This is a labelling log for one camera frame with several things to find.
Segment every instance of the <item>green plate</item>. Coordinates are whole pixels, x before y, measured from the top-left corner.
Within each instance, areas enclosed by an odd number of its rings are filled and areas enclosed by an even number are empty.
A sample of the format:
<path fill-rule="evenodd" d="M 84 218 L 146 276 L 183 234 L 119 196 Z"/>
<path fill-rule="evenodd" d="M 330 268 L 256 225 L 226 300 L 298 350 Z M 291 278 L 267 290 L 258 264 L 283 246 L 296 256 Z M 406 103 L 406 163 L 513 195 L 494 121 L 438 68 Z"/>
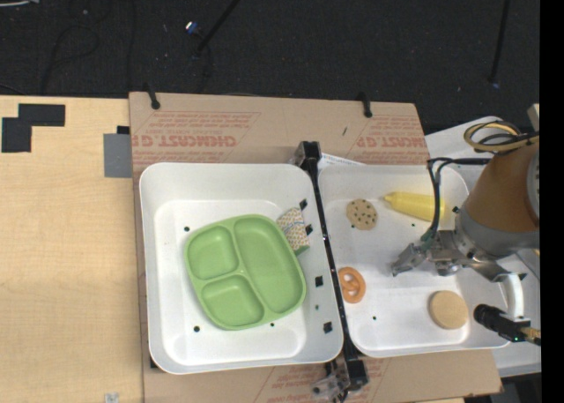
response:
<path fill-rule="evenodd" d="M 263 215 L 242 215 L 195 231 L 186 268 L 205 313 L 226 330 L 269 323 L 296 310 L 306 281 L 280 227 Z"/>

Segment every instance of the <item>yellow bottle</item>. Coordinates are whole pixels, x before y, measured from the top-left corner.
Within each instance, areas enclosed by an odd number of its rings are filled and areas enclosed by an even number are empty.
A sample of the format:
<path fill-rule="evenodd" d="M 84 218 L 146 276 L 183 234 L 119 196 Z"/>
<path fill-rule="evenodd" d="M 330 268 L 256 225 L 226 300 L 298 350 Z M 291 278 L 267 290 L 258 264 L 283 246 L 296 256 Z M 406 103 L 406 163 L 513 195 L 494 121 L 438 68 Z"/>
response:
<path fill-rule="evenodd" d="M 419 193 L 409 193 L 407 191 L 393 191 L 387 194 L 384 199 L 391 204 L 391 207 L 401 213 L 432 221 L 434 215 L 434 196 L 422 195 Z M 444 214 L 444 199 L 441 198 L 441 210 L 439 219 Z"/>

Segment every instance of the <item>white tray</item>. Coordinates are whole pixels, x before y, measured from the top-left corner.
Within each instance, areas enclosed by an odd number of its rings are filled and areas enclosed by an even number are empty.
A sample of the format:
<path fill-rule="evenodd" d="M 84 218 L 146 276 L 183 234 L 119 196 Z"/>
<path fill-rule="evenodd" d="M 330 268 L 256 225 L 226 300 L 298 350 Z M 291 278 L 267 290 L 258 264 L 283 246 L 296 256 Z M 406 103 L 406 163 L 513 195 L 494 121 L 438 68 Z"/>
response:
<path fill-rule="evenodd" d="M 468 195 L 464 179 L 453 169 L 441 172 L 445 215 L 440 228 L 454 227 L 451 209 Z M 480 303 L 507 308 L 500 284 L 493 284 L 471 269 L 442 277 L 433 264 L 424 262 L 393 277 L 391 264 L 411 242 L 417 243 L 430 222 L 398 213 L 383 197 L 392 191 L 433 194 L 425 166 L 333 165 L 319 175 L 323 208 L 337 269 L 356 268 L 367 283 L 358 303 L 345 303 L 346 319 L 354 345 L 373 357 L 390 357 L 470 348 L 494 348 L 508 344 L 472 317 Z M 377 211 L 372 230 L 351 228 L 347 204 L 357 198 L 370 201 Z M 436 325 L 427 310 L 429 296 L 438 290 L 461 295 L 469 308 L 469 322 L 460 329 Z"/>
<path fill-rule="evenodd" d="M 159 367 L 187 374 L 328 362 L 338 355 L 343 332 L 315 193 L 304 171 L 286 164 L 158 163 L 141 175 L 139 190 L 149 348 Z M 273 325 L 240 331 L 215 326 L 204 314 L 183 262 L 190 233 L 243 214 L 275 220 L 303 199 L 308 201 L 304 220 L 313 228 L 310 248 L 298 256 L 307 285 L 304 303 Z M 316 278 L 323 284 L 317 286 Z"/>

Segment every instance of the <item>cardboard box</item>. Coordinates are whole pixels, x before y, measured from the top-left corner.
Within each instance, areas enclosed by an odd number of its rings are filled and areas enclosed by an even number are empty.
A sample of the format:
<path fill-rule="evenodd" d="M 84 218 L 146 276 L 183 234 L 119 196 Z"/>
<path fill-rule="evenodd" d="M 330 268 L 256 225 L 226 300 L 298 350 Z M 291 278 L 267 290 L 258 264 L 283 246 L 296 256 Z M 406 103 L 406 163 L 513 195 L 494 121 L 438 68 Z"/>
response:
<path fill-rule="evenodd" d="M 145 261 L 138 179 L 161 161 L 286 163 L 301 141 L 322 152 L 366 164 L 425 164 L 429 158 L 414 105 L 359 101 L 289 100 L 157 93 L 130 95 L 132 167 L 145 399 L 151 402 L 316 401 L 311 385 L 322 364 L 259 367 L 185 376 L 151 367 L 148 350 Z M 356 403 L 422 401 L 497 393 L 501 380 L 490 351 L 363 358 L 369 383 L 351 392 Z"/>

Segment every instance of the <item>round brown cookie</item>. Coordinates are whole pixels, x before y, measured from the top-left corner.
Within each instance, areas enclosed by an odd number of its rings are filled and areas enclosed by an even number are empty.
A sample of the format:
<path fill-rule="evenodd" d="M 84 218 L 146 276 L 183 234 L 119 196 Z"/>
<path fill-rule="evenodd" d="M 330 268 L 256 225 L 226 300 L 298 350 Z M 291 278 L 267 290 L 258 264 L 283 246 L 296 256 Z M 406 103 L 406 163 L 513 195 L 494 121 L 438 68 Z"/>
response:
<path fill-rule="evenodd" d="M 354 199 L 346 206 L 346 218 L 353 228 L 369 230 L 376 225 L 376 209 L 366 199 Z"/>
<path fill-rule="evenodd" d="M 468 321 L 468 306 L 462 296 L 450 290 L 441 290 L 431 295 L 429 314 L 441 328 L 458 329 Z"/>

